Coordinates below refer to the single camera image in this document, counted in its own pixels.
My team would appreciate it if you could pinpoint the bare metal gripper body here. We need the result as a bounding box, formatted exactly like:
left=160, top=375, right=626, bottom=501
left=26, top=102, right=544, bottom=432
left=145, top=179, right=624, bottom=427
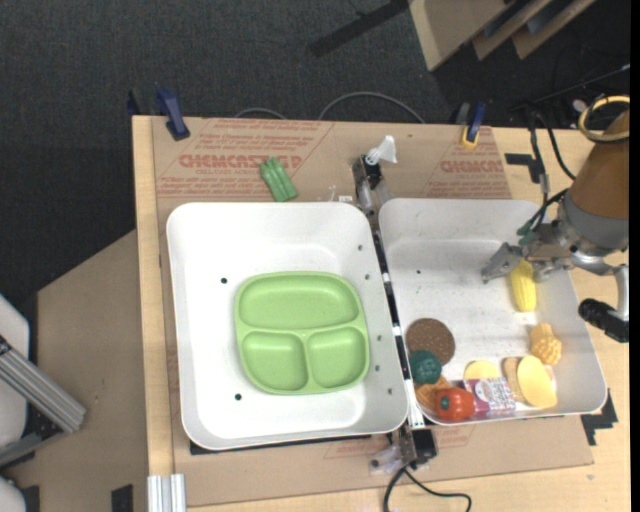
left=522, top=218, right=585, bottom=265

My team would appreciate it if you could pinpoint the yellow toy corn cob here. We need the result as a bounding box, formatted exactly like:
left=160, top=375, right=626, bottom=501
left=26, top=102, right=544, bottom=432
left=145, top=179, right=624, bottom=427
left=509, top=258, right=538, bottom=314

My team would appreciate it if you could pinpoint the white plastic tray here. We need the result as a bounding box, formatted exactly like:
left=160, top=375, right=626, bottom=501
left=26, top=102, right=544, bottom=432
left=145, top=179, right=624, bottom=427
left=165, top=200, right=411, bottom=452
left=377, top=197, right=609, bottom=428

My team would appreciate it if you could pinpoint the brown round toy biscuit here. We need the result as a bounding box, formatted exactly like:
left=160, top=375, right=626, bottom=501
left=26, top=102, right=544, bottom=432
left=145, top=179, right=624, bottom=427
left=404, top=317, right=457, bottom=370

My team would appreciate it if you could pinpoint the tan toy bread slice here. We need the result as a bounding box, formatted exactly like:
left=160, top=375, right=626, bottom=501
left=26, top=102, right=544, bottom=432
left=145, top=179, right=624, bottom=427
left=501, top=355, right=526, bottom=404

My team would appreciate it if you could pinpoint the yellow oval toy chip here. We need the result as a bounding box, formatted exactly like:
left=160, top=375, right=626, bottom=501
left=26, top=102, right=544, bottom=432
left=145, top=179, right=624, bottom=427
left=515, top=354, right=559, bottom=410

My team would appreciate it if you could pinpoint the yellow round toy slice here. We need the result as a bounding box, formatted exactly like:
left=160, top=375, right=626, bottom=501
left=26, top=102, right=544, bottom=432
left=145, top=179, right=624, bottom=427
left=462, top=359, right=502, bottom=384

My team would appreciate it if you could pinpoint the thin black and white rod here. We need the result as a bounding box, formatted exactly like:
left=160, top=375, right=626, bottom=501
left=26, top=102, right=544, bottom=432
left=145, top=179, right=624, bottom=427
left=351, top=134, right=427, bottom=454

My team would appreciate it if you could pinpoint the dark green toy broccoli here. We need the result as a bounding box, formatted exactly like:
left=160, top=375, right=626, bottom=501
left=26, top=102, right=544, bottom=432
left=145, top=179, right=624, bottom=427
left=408, top=349, right=444, bottom=386

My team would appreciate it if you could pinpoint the pink and white carton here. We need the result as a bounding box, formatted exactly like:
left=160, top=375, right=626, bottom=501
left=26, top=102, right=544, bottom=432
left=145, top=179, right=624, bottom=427
left=461, top=376, right=518, bottom=418

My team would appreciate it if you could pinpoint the red toy pepper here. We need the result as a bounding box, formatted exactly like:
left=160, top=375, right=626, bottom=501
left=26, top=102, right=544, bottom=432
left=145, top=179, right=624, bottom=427
left=434, top=386, right=477, bottom=422

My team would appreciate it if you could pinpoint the brown cardboard board red print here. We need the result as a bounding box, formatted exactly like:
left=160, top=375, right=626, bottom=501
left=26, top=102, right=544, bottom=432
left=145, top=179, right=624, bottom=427
left=149, top=116, right=596, bottom=509

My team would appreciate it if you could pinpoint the green divided plate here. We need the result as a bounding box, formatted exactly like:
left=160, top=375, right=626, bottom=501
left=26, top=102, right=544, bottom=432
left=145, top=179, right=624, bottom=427
left=233, top=270, right=372, bottom=397

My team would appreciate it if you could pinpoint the green toy asparagus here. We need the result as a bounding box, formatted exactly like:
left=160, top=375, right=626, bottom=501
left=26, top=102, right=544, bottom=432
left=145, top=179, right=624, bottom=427
left=258, top=155, right=300, bottom=204

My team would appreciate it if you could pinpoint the black cylinder on white bracket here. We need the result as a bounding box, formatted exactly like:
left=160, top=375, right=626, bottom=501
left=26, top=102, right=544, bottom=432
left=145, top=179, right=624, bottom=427
left=569, top=247, right=630, bottom=344

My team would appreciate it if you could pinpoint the black block with thin wires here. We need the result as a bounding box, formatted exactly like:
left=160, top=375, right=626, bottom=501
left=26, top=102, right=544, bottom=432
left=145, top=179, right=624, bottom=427
left=411, top=428, right=440, bottom=470
left=356, top=156, right=384, bottom=190

